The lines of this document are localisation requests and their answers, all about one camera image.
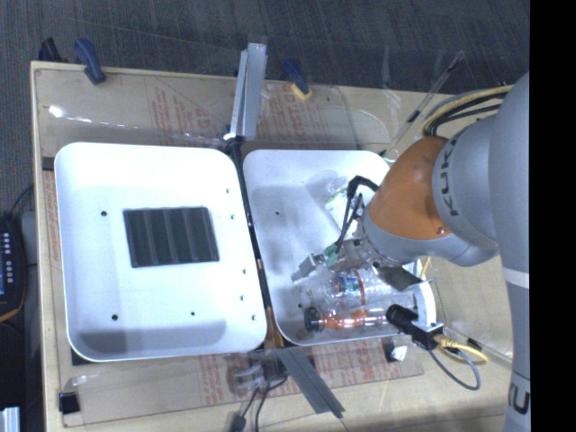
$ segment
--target bottle label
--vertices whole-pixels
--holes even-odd
[[[357,269],[336,272],[338,290],[342,298],[360,298],[362,305],[366,304],[364,284]]]

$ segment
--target dark gray carpet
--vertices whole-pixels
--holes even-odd
[[[441,89],[452,94],[529,70],[530,0],[0,0],[0,30],[5,212],[32,183],[29,63],[48,37],[72,62],[87,37],[104,66],[230,76],[265,35],[268,78],[292,59],[311,83],[423,92],[464,50]]]

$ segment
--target black bottle cap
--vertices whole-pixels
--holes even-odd
[[[309,307],[304,311],[304,326],[307,331],[320,331],[320,312],[315,307]]]

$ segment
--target robotic arm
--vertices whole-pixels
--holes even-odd
[[[531,429],[528,102],[526,74],[497,114],[451,139],[430,135],[412,144],[378,187],[354,238],[340,236],[324,254],[334,271],[370,265],[399,290],[419,281],[402,269],[419,257],[474,266],[500,254],[514,339],[505,432]]]

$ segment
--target black vent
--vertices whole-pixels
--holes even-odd
[[[125,210],[132,267],[218,261],[208,209]]]

